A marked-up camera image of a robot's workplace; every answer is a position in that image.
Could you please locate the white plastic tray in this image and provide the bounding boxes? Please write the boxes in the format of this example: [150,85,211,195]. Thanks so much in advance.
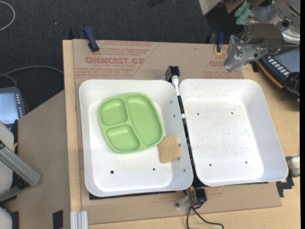
[78,79,194,198]
[178,78,290,187]

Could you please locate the brown cardboard board red print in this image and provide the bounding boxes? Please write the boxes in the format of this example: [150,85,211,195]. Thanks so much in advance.
[72,39,283,225]

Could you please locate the tan toy bread slice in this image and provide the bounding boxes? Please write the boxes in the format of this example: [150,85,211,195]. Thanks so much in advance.
[157,135,183,164]

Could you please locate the green divided plate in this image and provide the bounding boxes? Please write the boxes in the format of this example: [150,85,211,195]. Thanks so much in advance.
[97,92,165,155]

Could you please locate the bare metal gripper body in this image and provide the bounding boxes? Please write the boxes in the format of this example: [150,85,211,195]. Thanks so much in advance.
[243,6,301,55]

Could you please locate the thin black and white rod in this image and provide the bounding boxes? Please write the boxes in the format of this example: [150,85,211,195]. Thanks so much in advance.
[171,76,199,188]

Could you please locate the small white and silver can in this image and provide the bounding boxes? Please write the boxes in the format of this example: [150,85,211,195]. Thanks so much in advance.
[285,156,301,177]

